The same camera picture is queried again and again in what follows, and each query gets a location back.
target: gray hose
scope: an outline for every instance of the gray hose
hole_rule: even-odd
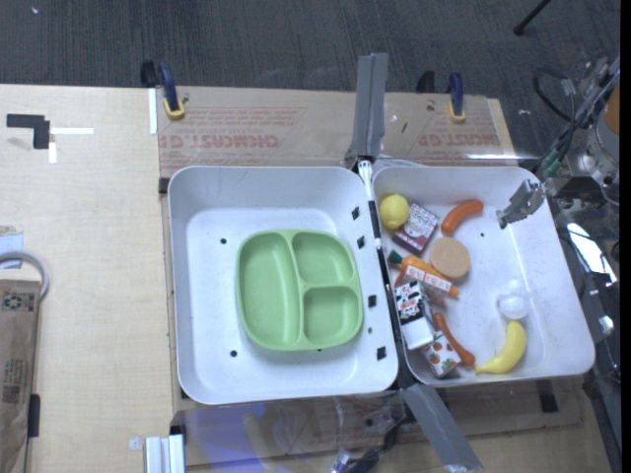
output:
[[[41,259],[37,256],[30,252],[26,252],[25,250],[11,250],[9,252],[0,253],[0,263],[4,263],[5,261],[10,261],[12,259],[19,259],[20,261],[31,263],[31,265],[37,269],[41,277],[41,285],[39,287],[39,301],[41,302],[48,291],[49,279],[46,265],[44,265]]]

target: gray carpet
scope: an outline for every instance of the gray carpet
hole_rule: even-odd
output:
[[[390,55],[388,91],[499,99],[518,151],[540,155],[564,127],[532,88],[550,66],[580,81],[620,51],[621,0],[0,0],[0,82],[139,87],[143,59],[168,60],[190,86],[354,92],[357,57]],[[558,86],[545,87],[567,102]]]

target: toy sausage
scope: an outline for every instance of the toy sausage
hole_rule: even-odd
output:
[[[465,217],[479,214],[483,208],[480,200],[466,200],[453,207],[441,224],[443,235],[451,235]]]
[[[473,365],[475,365],[475,356],[473,356],[473,354],[471,354],[464,347],[462,347],[457,341],[457,339],[454,338],[454,335],[452,334],[452,332],[450,331],[450,328],[447,325],[445,316],[441,312],[435,311],[434,313],[432,313],[432,319],[434,320],[434,328],[440,329],[441,331],[443,331],[445,338],[449,340],[449,342],[452,344],[452,346],[456,350],[457,354],[460,356],[462,365],[464,367],[472,367]]]

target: yellow lemon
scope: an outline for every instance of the yellow lemon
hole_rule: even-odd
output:
[[[396,230],[409,215],[410,206],[400,194],[391,194],[379,204],[379,218],[389,230]]]

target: toy banana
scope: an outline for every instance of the toy banana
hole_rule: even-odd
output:
[[[493,358],[475,367],[476,373],[506,373],[513,369],[524,355],[526,332],[517,320],[510,320],[506,328],[506,341]]]

